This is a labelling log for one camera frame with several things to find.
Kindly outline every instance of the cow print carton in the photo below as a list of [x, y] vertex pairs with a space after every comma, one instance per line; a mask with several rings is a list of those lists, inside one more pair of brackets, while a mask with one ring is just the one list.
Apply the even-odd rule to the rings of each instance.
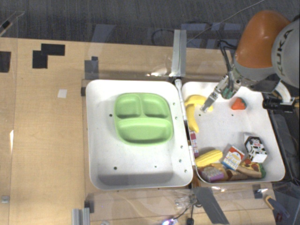
[[254, 163], [263, 163], [267, 158], [267, 152], [261, 139], [249, 135], [244, 135], [244, 138], [250, 160]]

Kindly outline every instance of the white sticker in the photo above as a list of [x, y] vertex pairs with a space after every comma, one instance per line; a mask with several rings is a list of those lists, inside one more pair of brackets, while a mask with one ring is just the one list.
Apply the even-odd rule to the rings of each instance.
[[57, 97], [58, 98], [66, 98], [67, 97], [67, 89], [60, 89], [59, 91], [58, 91], [58, 95], [57, 95]]

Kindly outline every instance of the yellow banana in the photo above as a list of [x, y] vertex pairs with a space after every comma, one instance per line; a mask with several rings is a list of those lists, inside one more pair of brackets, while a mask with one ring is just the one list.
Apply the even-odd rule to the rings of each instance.
[[188, 105], [186, 107], [186, 111], [187, 111], [188, 128], [191, 131], [194, 131], [194, 132], [198, 133], [199, 132], [199, 127], [198, 127], [198, 124], [197, 124], [196, 119], [194, 117], [195, 105], [194, 104]]
[[[199, 132], [199, 127], [198, 127], [198, 124], [194, 117], [195, 107], [197, 105], [203, 105], [205, 101], [206, 101], [206, 97], [204, 97], [204, 96], [191, 95], [187, 98], [187, 100], [184, 103], [184, 106], [186, 107], [186, 111], [187, 111], [188, 127], [190, 130], [192, 130], [196, 133]], [[212, 109], [213, 109], [213, 107], [210, 106], [208, 111], [212, 111]]]

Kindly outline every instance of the dark floor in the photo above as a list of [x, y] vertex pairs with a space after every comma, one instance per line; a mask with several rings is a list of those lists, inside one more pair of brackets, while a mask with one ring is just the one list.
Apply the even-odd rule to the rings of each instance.
[[[18, 28], [21, 38], [172, 45], [169, 30], [187, 29], [191, 38], [205, 23], [217, 23], [258, 1], [0, 0], [0, 21], [10, 11], [24, 11]], [[300, 0], [266, 0], [215, 27], [217, 31], [203, 33], [204, 43], [195, 40], [190, 46], [212, 46], [214, 41], [208, 39], [237, 40], [250, 17], [263, 9], [277, 10], [291, 20], [300, 12]]]

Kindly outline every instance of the wooden table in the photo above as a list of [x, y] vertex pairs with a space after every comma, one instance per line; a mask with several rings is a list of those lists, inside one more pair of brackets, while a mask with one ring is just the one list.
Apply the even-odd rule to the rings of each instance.
[[[48, 56], [48, 69], [33, 69], [32, 51], [41, 50], [42, 43], [64, 44], [65, 56]], [[110, 213], [111, 225], [150, 225], [167, 218], [143, 207], [145, 201], [159, 204], [159, 210], [165, 210], [165, 214], [179, 213], [174, 210], [169, 190], [145, 191], [144, 197], [136, 197], [134, 191], [101, 192], [90, 184], [85, 177], [81, 97], [84, 61], [91, 60], [92, 56], [98, 57], [101, 78], [126, 76], [146, 80], [152, 71], [171, 67], [172, 48], [0, 38], [0, 51], [12, 52], [11, 68], [16, 69], [17, 63], [15, 78], [12, 69], [0, 74], [0, 85], [7, 94], [15, 91], [15, 97], [6, 96], [6, 101], [0, 101], [1, 106], [12, 104], [7, 108], [12, 124], [1, 127], [5, 131], [1, 139], [7, 140], [7, 134], [14, 128], [12, 161], [11, 155], [0, 161], [0, 180], [5, 176], [7, 181], [4, 188], [0, 187], [0, 195], [10, 193], [10, 204], [0, 204], [0, 225], [71, 224], [72, 209], [82, 209], [86, 196], [92, 193], [96, 199], [118, 208], [115, 211], [107, 206], [102, 211]], [[218, 81], [225, 73], [218, 51], [187, 50], [190, 78]], [[66, 98], [58, 97], [60, 89], [67, 90]], [[1, 153], [9, 154], [8, 142], [0, 148]], [[263, 184], [262, 188], [273, 195], [270, 184]], [[237, 189], [242, 191], [239, 194], [247, 194], [242, 199], [220, 198], [219, 203], [231, 224], [275, 223], [272, 211], [263, 200], [254, 199], [251, 186], [227, 189], [232, 190], [229, 194], [237, 193]], [[132, 206], [132, 214], [125, 214], [128, 204]], [[91, 215], [92, 225], [100, 224], [101, 218], [97, 216]], [[195, 209], [194, 218], [195, 224], [210, 224], [202, 208]]]

